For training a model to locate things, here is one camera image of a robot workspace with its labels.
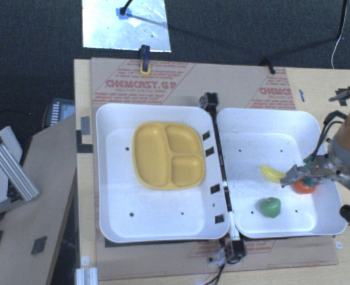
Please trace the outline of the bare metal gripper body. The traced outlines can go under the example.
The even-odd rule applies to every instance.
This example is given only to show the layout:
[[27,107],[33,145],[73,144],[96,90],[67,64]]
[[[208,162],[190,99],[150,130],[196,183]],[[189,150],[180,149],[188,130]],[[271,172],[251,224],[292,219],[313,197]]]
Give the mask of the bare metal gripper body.
[[304,159],[307,176],[324,176],[325,179],[340,183],[350,191],[350,160],[343,161],[333,154],[308,156]]

